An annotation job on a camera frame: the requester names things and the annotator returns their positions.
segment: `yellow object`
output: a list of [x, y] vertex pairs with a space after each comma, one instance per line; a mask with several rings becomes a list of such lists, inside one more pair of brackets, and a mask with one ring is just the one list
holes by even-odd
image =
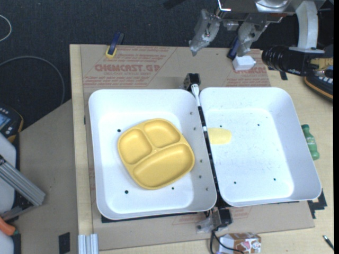
[[194, 166], [194, 153], [168, 120], [144, 121], [122, 133], [118, 152], [134, 181], [146, 189], [165, 187]]
[[113, 54], [111, 54], [111, 55], [108, 53], [109, 50], [110, 50], [110, 46], [107, 47], [106, 57], [109, 58], [109, 59], [112, 59], [115, 56], [115, 54], [117, 53], [117, 47], [115, 47]]
[[207, 132], [211, 144], [227, 144], [232, 138], [231, 131], [224, 128], [208, 128]]

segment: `orange object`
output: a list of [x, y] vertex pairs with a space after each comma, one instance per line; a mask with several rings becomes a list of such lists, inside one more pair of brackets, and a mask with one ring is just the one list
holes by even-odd
[[8, 236], [12, 236], [16, 230], [16, 228], [12, 225], [7, 224], [1, 217], [0, 217], [0, 230]]

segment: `blue clamp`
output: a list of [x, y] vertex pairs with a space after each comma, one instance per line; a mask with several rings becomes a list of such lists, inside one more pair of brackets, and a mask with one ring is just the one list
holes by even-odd
[[108, 46], [108, 48], [106, 50], [106, 57], [107, 58], [112, 59], [115, 56], [115, 54], [117, 52], [117, 45], [122, 43], [122, 40], [123, 40], [124, 36], [125, 36], [125, 34], [119, 32], [119, 31], [117, 31], [114, 34], [112, 43], [111, 43], [110, 46]]

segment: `dark background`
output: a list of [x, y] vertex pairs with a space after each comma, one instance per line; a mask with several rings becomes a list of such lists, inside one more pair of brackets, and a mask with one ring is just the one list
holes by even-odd
[[[0, 42], [0, 103], [16, 109], [24, 128], [70, 99], [70, 44], [107, 44], [115, 31], [125, 34], [123, 44], [188, 47], [201, 9], [213, 12], [216, 0], [185, 0], [166, 9], [169, 0], [0, 0], [0, 15], [12, 25], [12, 34]], [[334, 6], [328, 1], [319, 16], [319, 48], [333, 43]], [[0, 39], [9, 25], [0, 18]], [[210, 47], [228, 48], [235, 32], [220, 28]], [[270, 24], [252, 48], [296, 45], [298, 21], [288, 16]], [[21, 56], [24, 58], [2, 65]]]

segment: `green bottle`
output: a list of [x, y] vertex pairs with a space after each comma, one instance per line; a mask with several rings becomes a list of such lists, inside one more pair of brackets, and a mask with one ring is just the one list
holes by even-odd
[[304, 124], [304, 125], [301, 126], [301, 128], [302, 128], [302, 131], [304, 132], [304, 136], [306, 138], [306, 142], [307, 142], [307, 145], [308, 145], [308, 149], [311, 153], [312, 159], [313, 160], [319, 159], [320, 155], [319, 155], [319, 152], [317, 150], [316, 139], [309, 132], [309, 125]]

